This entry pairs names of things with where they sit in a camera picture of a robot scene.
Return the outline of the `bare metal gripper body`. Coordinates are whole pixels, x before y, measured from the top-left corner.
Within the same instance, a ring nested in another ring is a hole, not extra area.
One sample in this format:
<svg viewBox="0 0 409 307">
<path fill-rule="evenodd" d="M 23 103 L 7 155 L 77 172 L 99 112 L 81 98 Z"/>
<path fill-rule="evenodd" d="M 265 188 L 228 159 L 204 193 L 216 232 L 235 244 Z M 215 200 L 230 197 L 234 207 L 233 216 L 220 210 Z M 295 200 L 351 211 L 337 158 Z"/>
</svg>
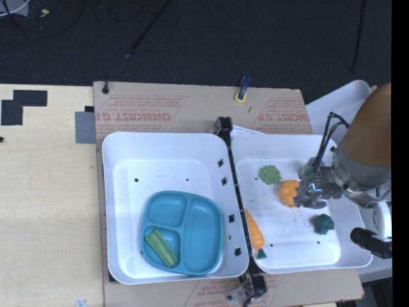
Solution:
<svg viewBox="0 0 409 307">
<path fill-rule="evenodd" d="M 339 199 L 344 193 L 362 190 L 357 182 L 343 179 L 331 166 L 319 166 L 305 176 L 306 198 L 310 201 Z"/>
</svg>

